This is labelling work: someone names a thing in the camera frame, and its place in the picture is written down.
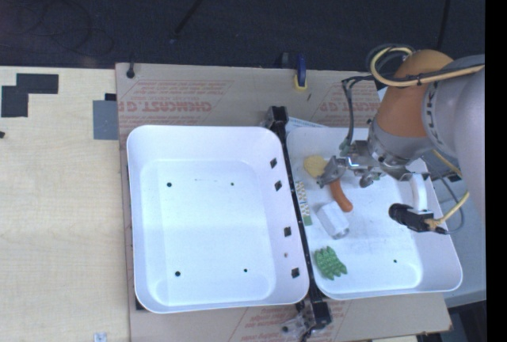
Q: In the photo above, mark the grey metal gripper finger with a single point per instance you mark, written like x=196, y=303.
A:
x=334, y=170
x=367, y=180

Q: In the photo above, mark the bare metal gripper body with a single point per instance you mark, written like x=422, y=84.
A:
x=366, y=160

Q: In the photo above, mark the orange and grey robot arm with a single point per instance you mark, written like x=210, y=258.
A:
x=400, y=111

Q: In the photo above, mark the yellow biscuit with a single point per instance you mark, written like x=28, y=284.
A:
x=314, y=165

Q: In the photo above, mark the orange sausage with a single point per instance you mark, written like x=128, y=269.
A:
x=344, y=200

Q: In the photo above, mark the white patterned packet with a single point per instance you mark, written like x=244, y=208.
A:
x=303, y=204

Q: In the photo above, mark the white flat paper sheet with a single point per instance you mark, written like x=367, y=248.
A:
x=307, y=122

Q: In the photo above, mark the white plastic tray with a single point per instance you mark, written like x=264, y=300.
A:
x=206, y=221
x=380, y=253

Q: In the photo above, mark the green grapes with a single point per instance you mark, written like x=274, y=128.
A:
x=328, y=263

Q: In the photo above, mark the brown cardboard board red print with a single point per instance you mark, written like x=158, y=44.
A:
x=190, y=99

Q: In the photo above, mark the black cylinder on white bracket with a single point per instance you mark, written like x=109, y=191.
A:
x=408, y=215

